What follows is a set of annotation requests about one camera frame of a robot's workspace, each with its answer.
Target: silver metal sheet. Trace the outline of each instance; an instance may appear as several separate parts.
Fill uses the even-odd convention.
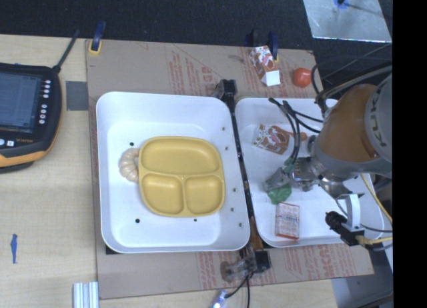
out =
[[[378,0],[304,0],[312,36],[370,42],[391,42]]]

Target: table surface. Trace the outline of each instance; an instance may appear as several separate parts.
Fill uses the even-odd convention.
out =
[[[52,67],[69,41],[0,35],[0,62]],[[84,43],[78,39],[65,60],[59,74],[63,85],[87,81]],[[90,155],[88,112],[64,111],[59,136],[44,158],[0,174],[0,307],[70,308],[73,284],[97,280]],[[208,307],[215,292],[109,299],[99,306]],[[337,307],[330,280],[251,287],[250,297],[251,308]],[[244,288],[227,306],[246,307],[246,302]]]

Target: white tray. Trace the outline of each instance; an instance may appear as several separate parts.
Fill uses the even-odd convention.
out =
[[[97,102],[101,231],[119,253],[231,251],[250,236],[248,212],[230,111],[213,97],[106,93]],[[222,208],[204,217],[164,217],[151,212],[139,185],[119,174],[130,147],[158,136],[205,139],[219,151],[226,185]]]
[[[292,108],[306,115],[321,119],[319,107],[313,99],[286,99]],[[254,215],[260,237],[273,247],[291,247],[298,245],[318,245],[329,243],[341,243],[340,236],[330,230],[325,222],[325,213],[337,211],[342,214],[334,199],[332,199],[321,187],[314,187],[311,191],[303,192],[292,189],[292,194],[286,200],[300,206],[300,238],[296,241],[285,237],[277,237],[274,234],[276,206],[271,203],[267,193],[262,188],[262,183],[270,177],[278,167],[283,167],[284,161],[290,156],[294,146],[291,139],[288,150],[283,155],[266,151],[252,145],[254,131],[259,124],[277,125],[286,131],[292,131],[286,116],[277,105],[270,103],[267,98],[245,98],[236,105],[236,120],[242,145],[244,163],[248,174]],[[309,126],[320,130],[321,123],[302,118]],[[313,133],[304,127],[301,132],[308,137]],[[299,156],[308,156],[306,143],[302,143]],[[384,218],[380,208],[368,192],[363,180],[359,177],[346,181],[344,185],[354,193],[365,193],[360,198],[361,223],[377,229],[384,228]],[[365,236],[377,238],[380,233],[366,230]]]

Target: device screen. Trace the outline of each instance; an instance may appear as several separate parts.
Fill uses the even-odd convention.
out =
[[[41,81],[39,75],[0,72],[0,130],[33,132]]]

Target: cardboard sheet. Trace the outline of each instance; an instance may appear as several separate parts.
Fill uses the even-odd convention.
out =
[[[309,51],[279,49],[280,85],[267,87],[250,62],[250,48],[104,40],[101,53],[86,52],[89,124],[95,207],[97,272],[100,299],[235,287],[220,274],[223,262],[240,259],[238,251],[117,254],[103,242],[100,227],[95,105],[110,91],[211,95],[221,79],[235,79],[236,100],[243,97],[314,98],[311,85],[292,84],[298,67],[311,69]],[[318,76],[316,85],[322,88]],[[369,253],[343,243],[268,249],[272,268],[253,277],[267,285],[370,275]]]

